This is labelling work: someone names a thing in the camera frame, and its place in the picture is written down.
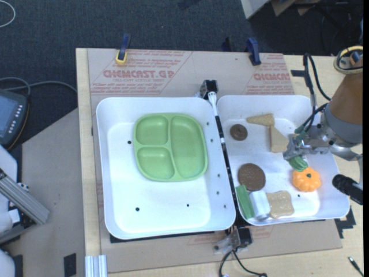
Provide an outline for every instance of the brown round object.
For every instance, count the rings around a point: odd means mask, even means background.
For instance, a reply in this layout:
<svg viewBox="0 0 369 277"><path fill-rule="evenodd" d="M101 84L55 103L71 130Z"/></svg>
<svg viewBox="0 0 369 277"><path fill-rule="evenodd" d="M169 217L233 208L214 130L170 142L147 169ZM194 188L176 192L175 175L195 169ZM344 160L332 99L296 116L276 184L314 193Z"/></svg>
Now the brown round object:
<svg viewBox="0 0 369 277"><path fill-rule="evenodd" d="M230 133L236 141L243 141L247 137L247 129L241 124L234 124Z"/></svg>
<svg viewBox="0 0 369 277"><path fill-rule="evenodd" d="M265 173L256 164L246 163L238 170L238 181L249 191L259 191L265 186Z"/></svg>

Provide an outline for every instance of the black floor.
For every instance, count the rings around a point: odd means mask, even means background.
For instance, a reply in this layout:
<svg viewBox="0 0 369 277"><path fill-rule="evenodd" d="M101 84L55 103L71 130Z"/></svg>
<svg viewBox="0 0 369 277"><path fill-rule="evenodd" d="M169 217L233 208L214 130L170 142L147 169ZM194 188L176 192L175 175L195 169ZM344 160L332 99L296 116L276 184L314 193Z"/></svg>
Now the black floor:
<svg viewBox="0 0 369 277"><path fill-rule="evenodd" d="M240 0L3 1L15 8L16 18L0 28L0 78L31 84L61 81L76 87L76 48L119 48L124 32L131 34L130 48L138 49L221 51L230 38L232 51L244 51L246 40L255 37L263 53L335 55L362 44L363 0L324 0L325 15L319 8L303 16L288 9L279 17L266 4L249 20ZM0 3L0 25L12 15ZM0 88L19 84L0 81ZM57 84L33 87L30 101L18 143L77 107L76 93Z"/></svg>

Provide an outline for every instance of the green plate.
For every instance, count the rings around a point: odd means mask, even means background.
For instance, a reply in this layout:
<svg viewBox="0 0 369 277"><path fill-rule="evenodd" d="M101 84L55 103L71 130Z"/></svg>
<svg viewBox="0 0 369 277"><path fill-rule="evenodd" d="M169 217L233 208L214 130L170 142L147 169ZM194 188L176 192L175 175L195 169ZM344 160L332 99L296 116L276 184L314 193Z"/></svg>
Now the green plate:
<svg viewBox="0 0 369 277"><path fill-rule="evenodd" d="M196 179L208 167L201 125L184 114L149 114L137 120L134 154L140 172L154 181Z"/></svg>

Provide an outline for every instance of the green sponge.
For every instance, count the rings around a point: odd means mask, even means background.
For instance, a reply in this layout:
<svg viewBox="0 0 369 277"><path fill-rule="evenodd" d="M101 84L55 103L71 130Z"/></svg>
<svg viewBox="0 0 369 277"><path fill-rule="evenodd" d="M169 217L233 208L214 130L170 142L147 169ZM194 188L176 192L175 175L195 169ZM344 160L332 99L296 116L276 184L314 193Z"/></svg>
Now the green sponge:
<svg viewBox="0 0 369 277"><path fill-rule="evenodd" d="M303 171L306 167L308 167L307 162L301 156L296 156L289 159L288 163L296 171Z"/></svg>
<svg viewBox="0 0 369 277"><path fill-rule="evenodd" d="M255 212L253 210L253 206L251 205L250 198L248 196L248 191L245 185L239 185L236 187L236 195L241 207L243 214L246 219L251 219L255 216Z"/></svg>

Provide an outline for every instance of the gray surface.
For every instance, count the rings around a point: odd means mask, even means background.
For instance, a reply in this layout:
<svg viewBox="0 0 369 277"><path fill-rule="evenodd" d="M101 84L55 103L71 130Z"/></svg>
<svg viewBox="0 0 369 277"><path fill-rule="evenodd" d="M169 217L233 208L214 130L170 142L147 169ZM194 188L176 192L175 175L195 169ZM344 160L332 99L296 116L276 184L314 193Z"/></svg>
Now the gray surface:
<svg viewBox="0 0 369 277"><path fill-rule="evenodd" d="M23 255L24 277L64 276L65 256L77 255L84 275L84 226L80 138L77 109L22 145L22 180L49 210L46 224L35 226L3 247Z"/></svg>

